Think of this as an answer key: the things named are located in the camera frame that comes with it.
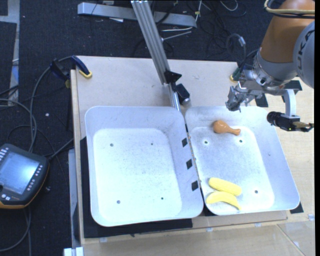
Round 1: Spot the pale wood board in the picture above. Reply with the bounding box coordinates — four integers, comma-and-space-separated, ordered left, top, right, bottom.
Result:
70, 55, 315, 245

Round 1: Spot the white plastic tray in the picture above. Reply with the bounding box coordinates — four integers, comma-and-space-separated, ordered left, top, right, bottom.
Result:
184, 105, 301, 217
84, 105, 205, 228

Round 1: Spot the brown toy chicken drumstick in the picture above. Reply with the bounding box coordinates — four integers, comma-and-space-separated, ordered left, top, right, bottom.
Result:
212, 119, 242, 137

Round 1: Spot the yellow banana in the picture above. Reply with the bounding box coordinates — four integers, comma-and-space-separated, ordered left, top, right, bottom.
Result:
205, 191, 242, 211

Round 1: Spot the yellow toy corn cob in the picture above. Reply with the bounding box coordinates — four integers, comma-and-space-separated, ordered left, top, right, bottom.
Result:
208, 176, 243, 197

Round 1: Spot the black cylinder on white bracket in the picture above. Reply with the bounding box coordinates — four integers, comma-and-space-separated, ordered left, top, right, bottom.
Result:
266, 88, 315, 133

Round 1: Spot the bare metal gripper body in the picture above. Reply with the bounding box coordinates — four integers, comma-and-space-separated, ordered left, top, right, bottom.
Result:
226, 67, 286, 106

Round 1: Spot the black block with thin wires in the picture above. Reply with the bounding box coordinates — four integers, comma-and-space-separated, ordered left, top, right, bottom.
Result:
174, 83, 191, 106

